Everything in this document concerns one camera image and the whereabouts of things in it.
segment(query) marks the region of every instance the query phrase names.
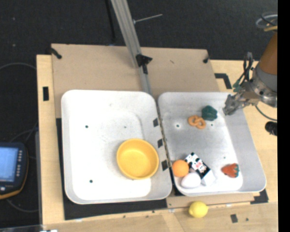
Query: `orange toy fruit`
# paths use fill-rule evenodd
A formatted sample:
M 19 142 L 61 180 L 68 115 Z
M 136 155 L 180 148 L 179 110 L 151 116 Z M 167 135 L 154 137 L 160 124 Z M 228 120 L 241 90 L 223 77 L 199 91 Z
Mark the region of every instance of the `orange toy fruit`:
M 189 165 L 184 160 L 176 160 L 172 164 L 172 169 L 176 177 L 184 177 L 189 173 Z

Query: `toy lemon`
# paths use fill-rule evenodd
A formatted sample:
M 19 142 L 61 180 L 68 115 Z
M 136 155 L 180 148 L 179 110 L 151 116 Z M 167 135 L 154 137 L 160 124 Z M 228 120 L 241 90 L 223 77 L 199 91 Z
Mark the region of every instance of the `toy lemon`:
M 203 218 L 206 216 L 208 206 L 201 201 L 193 202 L 189 207 L 189 214 L 195 218 Z

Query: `toy pretzel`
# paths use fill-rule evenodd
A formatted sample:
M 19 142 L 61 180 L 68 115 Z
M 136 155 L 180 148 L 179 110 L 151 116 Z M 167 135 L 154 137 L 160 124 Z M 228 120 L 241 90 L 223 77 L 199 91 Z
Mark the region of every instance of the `toy pretzel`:
M 188 118 L 188 123 L 191 126 L 195 126 L 199 129 L 204 129 L 206 126 L 206 122 L 204 121 L 204 119 L 202 117 L 197 116 L 197 115 L 190 116 Z

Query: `blue screen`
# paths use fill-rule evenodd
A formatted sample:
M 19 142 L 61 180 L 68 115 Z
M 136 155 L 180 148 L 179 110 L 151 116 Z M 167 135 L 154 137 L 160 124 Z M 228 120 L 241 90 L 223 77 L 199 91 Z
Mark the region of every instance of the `blue screen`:
M 13 182 L 18 148 L 0 147 L 0 181 Z

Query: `black clamp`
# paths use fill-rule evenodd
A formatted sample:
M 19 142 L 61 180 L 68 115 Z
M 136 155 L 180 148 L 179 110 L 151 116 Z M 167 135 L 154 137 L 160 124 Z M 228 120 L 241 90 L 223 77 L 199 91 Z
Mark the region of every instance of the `black clamp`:
M 147 70 L 147 64 L 153 60 L 152 58 L 150 57 L 147 57 L 147 56 L 144 56 L 142 54 L 138 54 L 136 55 L 136 61 L 137 61 L 137 64 L 139 67 L 142 66 L 143 68 L 143 73 L 144 74 L 148 74 L 148 70 Z

